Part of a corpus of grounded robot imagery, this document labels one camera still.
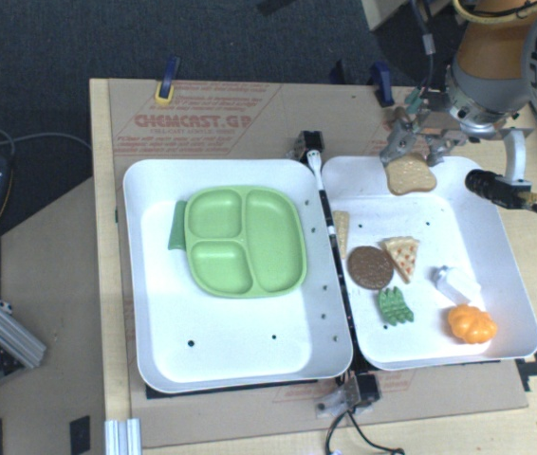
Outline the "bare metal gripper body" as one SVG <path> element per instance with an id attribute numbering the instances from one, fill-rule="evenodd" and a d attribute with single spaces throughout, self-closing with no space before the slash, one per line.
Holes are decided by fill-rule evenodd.
<path id="1" fill-rule="evenodd" d="M 494 112 L 475 104 L 421 104 L 417 121 L 423 135 L 456 138 L 461 143 L 472 139 L 499 139 L 511 112 Z"/>

